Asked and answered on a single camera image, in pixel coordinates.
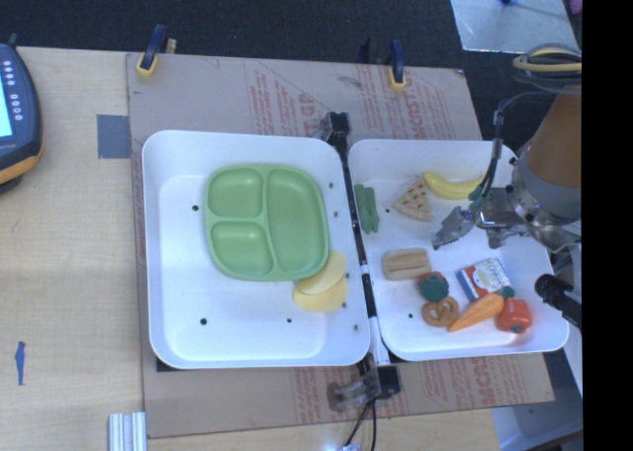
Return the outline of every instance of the device screen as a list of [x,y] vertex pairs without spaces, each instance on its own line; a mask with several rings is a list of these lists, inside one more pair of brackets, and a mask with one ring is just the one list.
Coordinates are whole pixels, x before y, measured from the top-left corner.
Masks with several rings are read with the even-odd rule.
[[4,88],[0,84],[0,138],[3,136],[11,136],[11,120],[9,119],[9,111],[7,110],[7,101],[4,97]]

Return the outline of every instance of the toy tomato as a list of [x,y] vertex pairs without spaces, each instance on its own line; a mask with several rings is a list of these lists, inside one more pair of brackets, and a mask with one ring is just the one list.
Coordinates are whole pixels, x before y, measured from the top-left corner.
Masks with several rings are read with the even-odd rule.
[[501,331],[523,333],[532,324],[532,313],[525,300],[506,298],[495,323]]

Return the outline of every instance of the toy pizza slice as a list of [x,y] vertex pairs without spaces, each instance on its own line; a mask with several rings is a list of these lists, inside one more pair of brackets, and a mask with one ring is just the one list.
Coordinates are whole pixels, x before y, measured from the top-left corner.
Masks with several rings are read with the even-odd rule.
[[428,207],[428,194],[424,177],[419,177],[392,205],[401,214],[419,221],[433,220]]

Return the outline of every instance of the wooden tabletop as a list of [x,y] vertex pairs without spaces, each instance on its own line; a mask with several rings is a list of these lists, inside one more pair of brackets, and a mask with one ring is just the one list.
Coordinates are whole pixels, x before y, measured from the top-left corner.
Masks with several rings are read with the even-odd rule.
[[[132,174],[100,158],[97,116],[128,114],[125,54],[19,47],[45,153],[0,195],[0,449],[108,449],[108,415],[143,411]],[[23,342],[23,384],[16,352]],[[352,422],[151,439],[149,450],[338,450]],[[487,409],[378,420],[377,449],[497,449]],[[354,439],[369,449],[371,418]]]

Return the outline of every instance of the blue and yellow clamp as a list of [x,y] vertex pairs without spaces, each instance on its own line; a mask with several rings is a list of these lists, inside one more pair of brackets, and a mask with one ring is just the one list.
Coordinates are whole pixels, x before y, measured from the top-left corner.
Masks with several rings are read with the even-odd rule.
[[387,64],[390,65],[389,81],[394,89],[402,89],[407,85],[405,80],[405,57],[403,55],[403,46],[399,40],[392,40],[389,45],[389,57]]
[[136,63],[136,73],[143,77],[149,77],[156,68],[158,62],[158,53],[165,49],[167,45],[167,26],[162,24],[156,24],[149,43],[147,44],[147,50],[140,55],[138,62]]

